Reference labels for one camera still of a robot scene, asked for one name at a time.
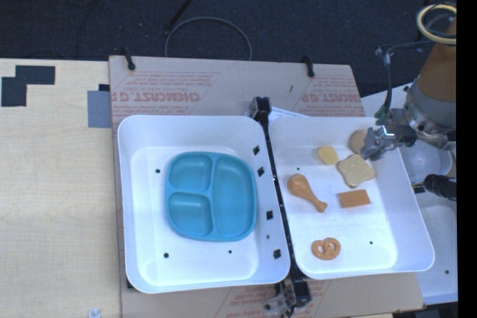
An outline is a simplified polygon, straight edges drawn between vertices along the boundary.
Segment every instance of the wooden pretzel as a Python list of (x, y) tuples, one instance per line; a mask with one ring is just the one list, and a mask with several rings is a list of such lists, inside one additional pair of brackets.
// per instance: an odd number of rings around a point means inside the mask
[(341, 251), (341, 244), (335, 238), (325, 238), (324, 240), (313, 241), (312, 252), (322, 260), (332, 260)]

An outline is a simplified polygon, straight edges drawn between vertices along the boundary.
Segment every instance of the wooden block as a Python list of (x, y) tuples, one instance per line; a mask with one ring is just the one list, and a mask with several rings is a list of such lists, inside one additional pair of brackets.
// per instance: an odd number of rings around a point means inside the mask
[(340, 196), (341, 204), (344, 208), (371, 204), (371, 200), (365, 189), (341, 192), (338, 195)]

